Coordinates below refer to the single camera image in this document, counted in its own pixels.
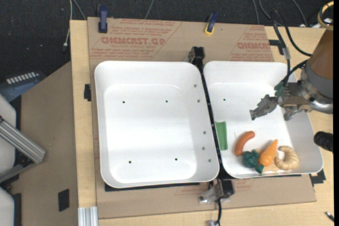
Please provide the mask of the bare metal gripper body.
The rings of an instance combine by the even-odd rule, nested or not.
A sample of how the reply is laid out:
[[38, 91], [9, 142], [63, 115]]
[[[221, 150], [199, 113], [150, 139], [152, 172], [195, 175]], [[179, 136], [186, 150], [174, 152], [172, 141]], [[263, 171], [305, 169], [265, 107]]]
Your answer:
[[276, 96], [281, 107], [297, 106], [304, 111], [333, 114], [333, 82], [327, 79], [299, 79], [297, 82], [279, 83]]

